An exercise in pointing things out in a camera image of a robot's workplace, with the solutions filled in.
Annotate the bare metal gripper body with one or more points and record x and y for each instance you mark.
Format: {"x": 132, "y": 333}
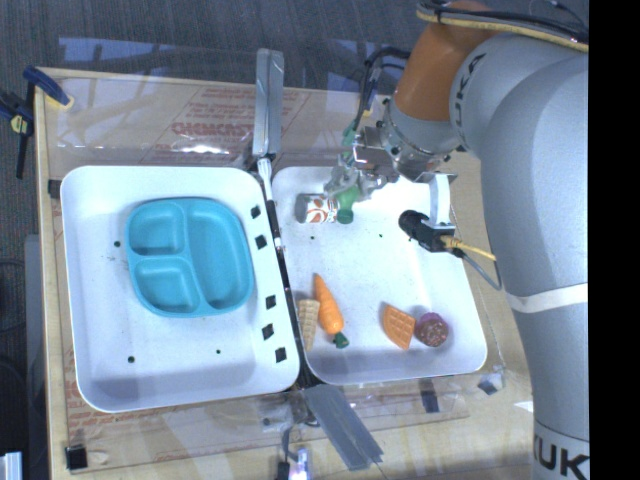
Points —
{"x": 377, "y": 155}

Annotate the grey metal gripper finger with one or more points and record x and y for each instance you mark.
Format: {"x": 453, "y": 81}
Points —
{"x": 372, "y": 183}
{"x": 339, "y": 180}

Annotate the green bottle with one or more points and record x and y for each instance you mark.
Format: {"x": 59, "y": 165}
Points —
{"x": 347, "y": 204}

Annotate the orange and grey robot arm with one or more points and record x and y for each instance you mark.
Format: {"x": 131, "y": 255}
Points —
{"x": 540, "y": 178}

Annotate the white and orange can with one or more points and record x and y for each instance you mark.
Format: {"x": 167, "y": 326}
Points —
{"x": 317, "y": 209}

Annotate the white plastic tray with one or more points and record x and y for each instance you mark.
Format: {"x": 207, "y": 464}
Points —
{"x": 165, "y": 353}
{"x": 370, "y": 268}

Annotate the orange carrot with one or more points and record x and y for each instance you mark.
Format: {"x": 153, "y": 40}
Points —
{"x": 328, "y": 308}

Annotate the tan ice cream cone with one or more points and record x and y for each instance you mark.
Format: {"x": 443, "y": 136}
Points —
{"x": 308, "y": 320}

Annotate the brown cardboard board red print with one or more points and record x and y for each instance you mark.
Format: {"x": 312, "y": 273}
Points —
{"x": 210, "y": 113}

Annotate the orange waffle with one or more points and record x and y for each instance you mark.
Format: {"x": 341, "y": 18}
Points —
{"x": 398, "y": 326}

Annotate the blue divided plate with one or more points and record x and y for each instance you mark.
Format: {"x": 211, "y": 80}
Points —
{"x": 190, "y": 258}

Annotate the black cylinder on white bracket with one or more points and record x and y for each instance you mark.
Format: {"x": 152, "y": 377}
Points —
{"x": 422, "y": 228}

